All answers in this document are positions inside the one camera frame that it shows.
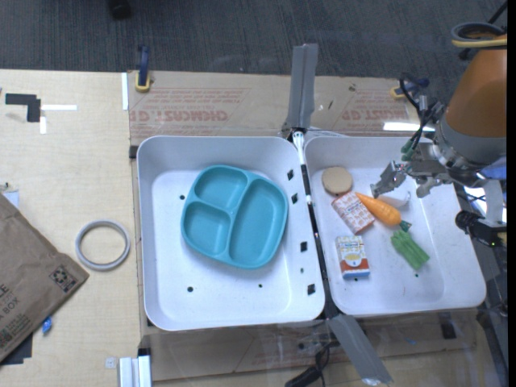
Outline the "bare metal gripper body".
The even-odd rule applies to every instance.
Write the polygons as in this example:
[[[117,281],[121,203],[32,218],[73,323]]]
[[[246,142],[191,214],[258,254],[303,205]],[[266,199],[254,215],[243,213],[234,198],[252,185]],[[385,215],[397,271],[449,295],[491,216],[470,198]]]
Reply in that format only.
[[[446,144],[420,142],[404,152],[406,173],[421,182],[426,177],[441,180],[442,184],[456,183],[466,187],[482,186],[481,167],[467,160]]]

